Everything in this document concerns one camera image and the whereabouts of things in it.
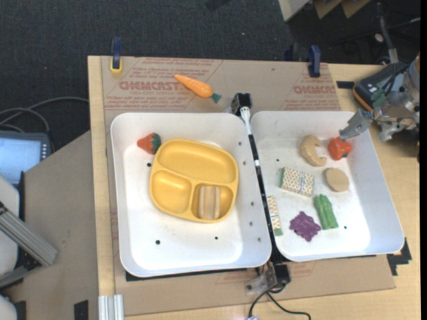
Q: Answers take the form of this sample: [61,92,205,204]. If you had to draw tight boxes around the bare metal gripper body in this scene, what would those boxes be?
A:
[370,90,420,128]

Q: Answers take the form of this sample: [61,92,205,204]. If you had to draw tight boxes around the orange bell pepper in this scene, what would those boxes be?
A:
[327,137,353,161]

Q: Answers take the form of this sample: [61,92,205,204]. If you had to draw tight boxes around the tan croissant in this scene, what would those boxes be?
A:
[299,135,328,167]

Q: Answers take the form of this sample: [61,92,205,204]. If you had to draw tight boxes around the tan round biscuit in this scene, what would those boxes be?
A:
[325,167,350,193]

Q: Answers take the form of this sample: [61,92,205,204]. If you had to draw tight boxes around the large patterned white carton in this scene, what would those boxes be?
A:
[278,166,316,197]

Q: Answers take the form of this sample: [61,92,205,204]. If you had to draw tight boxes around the green asparagus bundle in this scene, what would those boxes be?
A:
[313,193,340,231]

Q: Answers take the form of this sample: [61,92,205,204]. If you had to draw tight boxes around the white plastic tray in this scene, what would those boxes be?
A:
[109,111,273,278]
[249,110,406,263]

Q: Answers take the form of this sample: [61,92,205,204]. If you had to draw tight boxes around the thin black and white rod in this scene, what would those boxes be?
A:
[240,106,279,263]

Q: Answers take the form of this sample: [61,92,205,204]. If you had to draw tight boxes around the brown cardboard board red print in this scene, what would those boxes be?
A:
[99,55,397,316]

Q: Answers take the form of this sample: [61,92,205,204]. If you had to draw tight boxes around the purple grapes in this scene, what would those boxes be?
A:
[289,211,322,243]

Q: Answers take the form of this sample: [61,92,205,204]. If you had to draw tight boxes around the small patterned white carton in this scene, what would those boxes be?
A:
[266,195,284,237]

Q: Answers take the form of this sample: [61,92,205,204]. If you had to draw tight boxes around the tan hot dog bun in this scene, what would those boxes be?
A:
[196,184,222,221]

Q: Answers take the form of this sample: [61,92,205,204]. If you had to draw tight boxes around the orange carrot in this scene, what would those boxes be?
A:
[173,74,223,104]

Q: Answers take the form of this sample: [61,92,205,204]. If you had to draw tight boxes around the yellow divided plate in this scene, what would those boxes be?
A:
[148,138,240,224]

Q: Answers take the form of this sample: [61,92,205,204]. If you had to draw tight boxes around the red strawberry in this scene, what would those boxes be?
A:
[136,132,162,155]

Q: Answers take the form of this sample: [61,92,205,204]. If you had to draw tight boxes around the black cylinder on white bracket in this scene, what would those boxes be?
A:
[378,121,420,163]

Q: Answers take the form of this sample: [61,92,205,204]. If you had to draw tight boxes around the black block with thin wires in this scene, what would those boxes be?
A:
[232,92,253,115]
[266,263,293,287]

